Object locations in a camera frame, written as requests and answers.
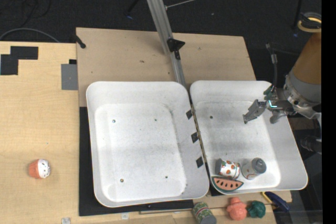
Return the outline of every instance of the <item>aluminum extrusion bar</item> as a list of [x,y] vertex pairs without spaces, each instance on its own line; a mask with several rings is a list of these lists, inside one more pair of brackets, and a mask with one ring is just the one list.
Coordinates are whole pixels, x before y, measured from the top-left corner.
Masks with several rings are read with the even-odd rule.
[[181,60],[175,57],[174,52],[170,52],[167,44],[167,41],[169,39],[173,39],[173,33],[167,17],[165,5],[163,4],[163,0],[147,0],[147,2],[155,23],[156,30],[159,33],[163,51],[166,55],[170,54],[175,79],[178,83],[182,84],[185,87],[185,79],[182,70]]

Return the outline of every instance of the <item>empty white tray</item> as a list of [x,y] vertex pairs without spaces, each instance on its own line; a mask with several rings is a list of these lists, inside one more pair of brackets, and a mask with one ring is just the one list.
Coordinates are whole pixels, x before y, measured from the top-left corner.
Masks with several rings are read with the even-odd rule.
[[101,204],[120,207],[207,193],[201,145],[182,85],[100,81],[86,95],[93,187]]
[[216,175],[215,162],[219,158],[243,166],[260,157],[267,165],[266,172],[253,180],[247,180],[240,172],[237,180],[244,184],[225,194],[298,190],[307,185],[307,172],[287,117],[271,124],[272,113],[266,110],[257,119],[244,123],[243,114],[255,99],[264,100],[263,92],[269,86],[266,81],[196,81],[191,85],[210,175]]

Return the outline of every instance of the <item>green toy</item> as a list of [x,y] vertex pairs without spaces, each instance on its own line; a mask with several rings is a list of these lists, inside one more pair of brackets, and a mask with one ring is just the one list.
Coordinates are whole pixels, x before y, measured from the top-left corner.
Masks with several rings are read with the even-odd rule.
[[253,201],[247,211],[253,218],[262,218],[266,213],[266,207],[261,201]]

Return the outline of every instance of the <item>wooden table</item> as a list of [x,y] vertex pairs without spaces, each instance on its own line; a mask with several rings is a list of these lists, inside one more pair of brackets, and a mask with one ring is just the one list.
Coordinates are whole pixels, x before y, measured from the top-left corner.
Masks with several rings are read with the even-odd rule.
[[[37,60],[18,61],[18,75],[0,76],[1,222],[59,224],[68,217],[81,224],[196,223],[190,210],[130,212],[129,220],[121,220],[121,214],[78,216],[79,107],[86,106],[83,91],[97,79],[94,72],[106,62],[112,65],[103,75],[115,81],[169,81],[174,75],[156,32],[78,28],[77,35],[87,44],[86,51],[79,52],[78,44],[0,42],[1,55],[10,54],[11,46],[38,47]],[[174,34],[174,38],[186,42],[180,54],[188,86],[203,79],[255,80],[242,37]],[[85,55],[93,52],[90,48],[98,47],[107,47],[113,57],[105,54],[100,65],[83,62],[90,58]],[[69,59],[78,59],[78,90],[62,90],[61,64]],[[28,174],[29,163],[38,158],[50,162],[46,179]],[[276,193],[291,202],[290,191]],[[271,205],[260,193],[239,197],[246,203],[260,200],[267,209],[262,219],[247,217],[239,223],[276,223]],[[217,223],[226,223],[232,221],[225,210],[229,198],[207,194],[194,202],[207,202]]]

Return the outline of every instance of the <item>green can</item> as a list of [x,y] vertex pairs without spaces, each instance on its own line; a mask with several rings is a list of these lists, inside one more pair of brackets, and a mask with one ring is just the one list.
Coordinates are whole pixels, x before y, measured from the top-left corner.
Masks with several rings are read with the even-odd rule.
[[217,219],[212,214],[211,210],[205,202],[195,204],[193,208],[193,215],[199,224],[216,224]]

